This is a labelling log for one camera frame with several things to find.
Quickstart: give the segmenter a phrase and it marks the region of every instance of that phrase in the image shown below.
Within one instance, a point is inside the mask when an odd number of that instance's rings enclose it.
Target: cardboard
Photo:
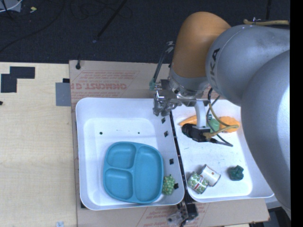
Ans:
[[[100,224],[107,227],[172,226],[168,225],[167,217],[178,210],[175,205],[102,211],[81,207],[75,115],[77,102],[84,97],[153,98],[154,92],[149,90],[149,82],[154,75],[157,64],[80,61],[80,69],[77,69],[77,63],[78,61],[70,61],[69,65],[78,226],[99,227]],[[167,79],[168,74],[168,65],[164,64],[158,80]],[[217,94],[214,92],[212,98],[216,98],[216,96]],[[186,226],[215,227],[269,220],[264,199],[196,203],[196,207],[198,217],[188,222]]]

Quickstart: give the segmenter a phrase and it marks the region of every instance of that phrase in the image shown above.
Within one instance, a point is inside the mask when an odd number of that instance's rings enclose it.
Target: blue divided plate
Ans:
[[[163,177],[162,155],[152,146],[123,141],[112,144],[106,152],[103,186],[115,199],[154,202],[161,195]]]

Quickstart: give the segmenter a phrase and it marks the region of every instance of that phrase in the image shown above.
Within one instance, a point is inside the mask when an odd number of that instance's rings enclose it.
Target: yellow object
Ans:
[[[227,125],[238,125],[240,127],[240,122],[238,122],[235,118],[232,118],[229,116],[223,116],[223,117],[220,117],[219,119],[221,122],[223,122]],[[225,128],[225,126],[222,123],[220,123],[219,129],[223,129],[223,128]],[[237,131],[237,129],[238,128],[226,129],[226,130],[224,130],[224,132],[231,133],[231,132]]]
[[[192,124],[197,124],[197,115],[191,116],[182,122],[180,122],[178,125],[183,126],[186,123],[192,123]]]

